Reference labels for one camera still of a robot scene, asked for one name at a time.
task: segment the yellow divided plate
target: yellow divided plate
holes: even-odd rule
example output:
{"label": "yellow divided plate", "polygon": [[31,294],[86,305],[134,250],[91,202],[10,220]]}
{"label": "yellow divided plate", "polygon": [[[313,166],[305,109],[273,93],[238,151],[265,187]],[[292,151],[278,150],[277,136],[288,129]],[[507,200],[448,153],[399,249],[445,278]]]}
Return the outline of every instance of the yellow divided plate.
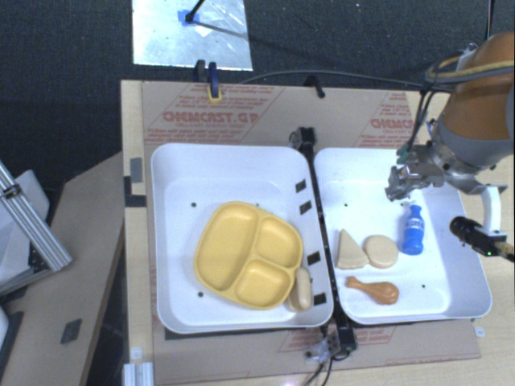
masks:
{"label": "yellow divided plate", "polygon": [[303,258],[293,226],[242,202],[221,205],[197,245],[194,268],[203,285],[254,309],[283,303]]}

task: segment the white tray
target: white tray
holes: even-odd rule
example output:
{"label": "white tray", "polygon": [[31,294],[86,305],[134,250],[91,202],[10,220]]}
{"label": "white tray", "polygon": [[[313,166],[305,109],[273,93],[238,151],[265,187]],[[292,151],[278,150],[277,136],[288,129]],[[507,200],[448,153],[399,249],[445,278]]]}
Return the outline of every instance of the white tray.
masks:
{"label": "white tray", "polygon": [[[390,167],[395,150],[324,149],[315,158],[333,260],[338,252],[340,229],[344,228],[362,245],[371,235],[381,234],[398,243],[402,219],[410,200],[390,202],[386,198]],[[345,313],[362,324],[415,322],[449,318],[476,318],[492,305],[488,283],[479,255],[462,247],[449,231],[455,216],[464,216],[456,189],[445,185],[414,191],[411,199],[422,206],[426,223],[424,249],[420,255],[399,253],[389,269],[366,265],[362,269],[336,269],[340,301]],[[364,282],[391,281],[400,291],[398,302],[379,305],[368,295],[348,289],[348,276]]]}
{"label": "white tray", "polygon": [[[165,327],[182,334],[293,328],[320,326],[331,317],[331,286],[311,177],[299,152],[286,147],[167,144],[152,155],[151,174],[157,309]],[[297,187],[302,183],[306,187]],[[193,271],[200,234],[212,213],[234,200],[258,204],[296,227],[312,292],[325,302],[300,313],[284,304],[252,310],[200,284]],[[307,202],[311,209],[301,215],[300,207]],[[309,265],[307,257],[317,252],[319,261]]]}

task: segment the cardboard sheet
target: cardboard sheet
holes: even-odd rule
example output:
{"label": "cardboard sheet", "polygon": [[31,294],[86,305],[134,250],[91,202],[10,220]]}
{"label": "cardboard sheet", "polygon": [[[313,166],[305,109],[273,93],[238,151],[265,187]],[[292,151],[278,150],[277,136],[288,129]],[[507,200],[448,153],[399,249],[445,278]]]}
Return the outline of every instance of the cardboard sheet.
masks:
{"label": "cardboard sheet", "polygon": [[[156,384],[241,378],[250,382],[248,378],[256,376],[313,372],[317,365],[307,362],[304,352],[321,340],[318,329],[192,337],[165,331],[155,313],[150,156],[165,142],[287,146],[290,133],[300,126],[315,127],[317,150],[329,146],[397,148],[410,136],[410,105],[418,94],[328,88],[321,100],[313,88],[223,85],[224,100],[214,105],[208,102],[206,84],[133,81],[125,82],[122,93],[124,90],[124,134],[126,129],[138,127],[134,133],[141,136],[141,140],[131,140],[124,146],[125,159],[140,158],[146,168],[146,180],[133,184],[133,192],[145,195],[147,203],[141,210],[148,219],[142,227],[148,229],[152,293],[148,325],[153,348],[146,353],[154,361]],[[432,107],[441,109],[444,101],[444,96],[436,96]],[[130,291],[131,287],[137,290],[136,284],[137,280],[130,281],[129,277]],[[142,318],[139,322],[145,326],[145,321]],[[140,331],[133,331],[131,337],[140,339]],[[356,338],[358,350],[350,359],[335,364],[334,370],[480,357],[469,320],[362,327],[356,329]],[[131,347],[138,346],[132,339],[130,343]]]}

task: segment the black clip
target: black clip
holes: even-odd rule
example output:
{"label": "black clip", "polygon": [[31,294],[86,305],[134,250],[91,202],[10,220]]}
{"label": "black clip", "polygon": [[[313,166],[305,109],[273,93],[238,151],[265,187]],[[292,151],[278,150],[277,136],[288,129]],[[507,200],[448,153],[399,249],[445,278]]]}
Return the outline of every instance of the black clip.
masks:
{"label": "black clip", "polygon": [[0,198],[4,199],[11,199],[17,195],[19,195],[22,192],[22,188],[19,186],[19,184],[13,184],[12,186],[9,186],[7,189],[3,190],[0,194]]}
{"label": "black clip", "polygon": [[210,103],[218,103],[222,100],[222,91],[218,84],[218,69],[216,68],[216,63],[214,61],[209,64],[208,71],[206,73],[205,60],[198,60],[195,68],[193,69],[193,81],[209,83],[208,97]]}
{"label": "black clip", "polygon": [[299,127],[290,134],[290,147],[303,153],[306,146],[313,148],[316,143],[315,129],[312,127]]}
{"label": "black clip", "polygon": [[193,81],[196,83],[207,83],[208,76],[206,75],[206,61],[197,60],[195,68],[193,69]]}
{"label": "black clip", "polygon": [[320,84],[320,79],[318,76],[315,76],[314,74],[309,75],[303,84],[304,87],[314,87],[316,90],[316,94],[320,99],[323,99],[325,97],[325,92],[322,89],[322,85]]}

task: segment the blue spray bottle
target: blue spray bottle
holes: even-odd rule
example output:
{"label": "blue spray bottle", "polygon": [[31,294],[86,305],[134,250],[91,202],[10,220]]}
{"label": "blue spray bottle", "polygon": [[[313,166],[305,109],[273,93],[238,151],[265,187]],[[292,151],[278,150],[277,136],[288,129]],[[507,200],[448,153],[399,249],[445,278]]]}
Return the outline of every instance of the blue spray bottle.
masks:
{"label": "blue spray bottle", "polygon": [[422,208],[417,204],[411,204],[410,216],[404,226],[404,241],[402,242],[402,252],[410,255],[422,253],[424,246],[424,219],[420,215]]}

